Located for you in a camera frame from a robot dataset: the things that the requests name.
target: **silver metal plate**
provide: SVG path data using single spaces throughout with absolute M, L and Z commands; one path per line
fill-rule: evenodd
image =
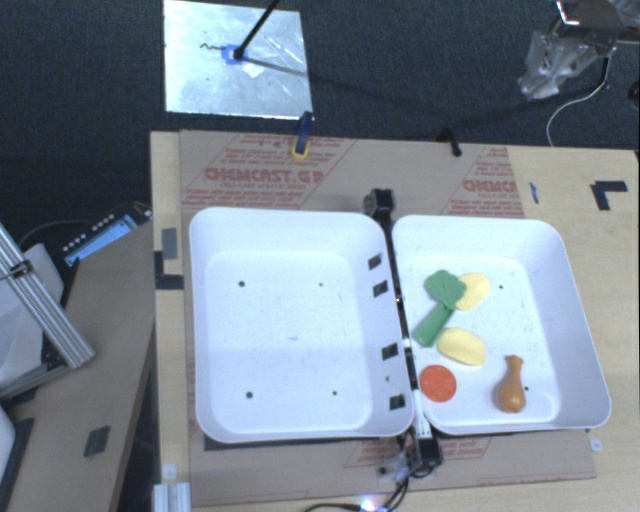
M 298 12 L 274 11 L 241 63 L 223 58 L 223 48 L 239 46 L 263 13 L 165 0 L 167 111 L 276 119 L 313 112 Z

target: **black rod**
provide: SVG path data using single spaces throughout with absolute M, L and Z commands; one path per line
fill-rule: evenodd
M 240 46 L 238 46 L 235 50 L 233 50 L 233 58 L 235 60 L 242 60 L 242 58 L 244 57 L 244 52 L 247 49 L 247 46 L 249 46 L 249 44 L 251 43 L 251 40 L 255 37 L 255 35 L 258 33 L 258 31 L 262 28 L 262 25 L 264 25 L 264 22 L 267 21 L 267 19 L 269 18 L 269 16 L 275 10 L 275 8 L 278 6 L 279 3 L 280 3 L 280 0 L 272 0 L 271 1 L 271 4 L 269 5 L 269 7 L 267 7 L 267 10 L 264 11 L 262 16 L 258 20 L 258 23 L 256 23 L 256 26 L 253 27 L 251 32 L 249 32 L 249 35 L 244 40 L 244 42 Z

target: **white tray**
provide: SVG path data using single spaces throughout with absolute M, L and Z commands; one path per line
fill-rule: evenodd
M 435 302 L 424 281 L 438 270 L 482 272 L 489 296 L 469 312 L 455 312 L 448 327 L 482 339 L 486 362 L 467 366 L 435 347 L 413 342 L 418 375 L 431 364 L 451 370 L 455 396 L 436 403 L 421 396 L 429 422 L 453 435 L 596 427 L 607 421 L 611 401 L 564 244 L 537 220 L 407 216 L 393 229 L 400 283 L 413 334 Z M 506 357 L 524 360 L 527 405 L 502 412 L 497 391 Z
M 190 226 L 196 414 L 228 443 L 393 436 L 413 418 L 385 238 L 348 213 Z

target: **red tomato slice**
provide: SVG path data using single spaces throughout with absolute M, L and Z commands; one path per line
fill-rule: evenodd
M 456 394 L 456 378 L 444 366 L 427 366 L 420 374 L 420 389 L 433 402 L 447 402 Z

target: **toy food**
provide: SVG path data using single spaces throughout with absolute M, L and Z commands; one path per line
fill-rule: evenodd
M 449 327 L 438 338 L 438 351 L 464 364 L 482 366 L 485 348 L 482 340 L 459 327 Z
M 420 373 L 420 389 L 433 402 L 447 402 L 456 394 L 456 378 L 444 366 L 427 366 Z
M 507 361 L 509 363 L 509 377 L 500 389 L 500 408 L 506 412 L 520 412 L 527 404 L 520 380 L 523 361 L 513 355 L 509 356 Z
M 432 347 L 438 334 L 453 315 L 456 303 L 463 297 L 466 285 L 446 270 L 438 270 L 427 277 L 424 287 L 431 298 L 438 301 L 415 332 L 415 339 L 425 347 Z
M 469 311 L 480 304 L 489 295 L 489 279 L 480 272 L 459 277 L 467 287 L 462 298 L 456 302 L 456 309 Z

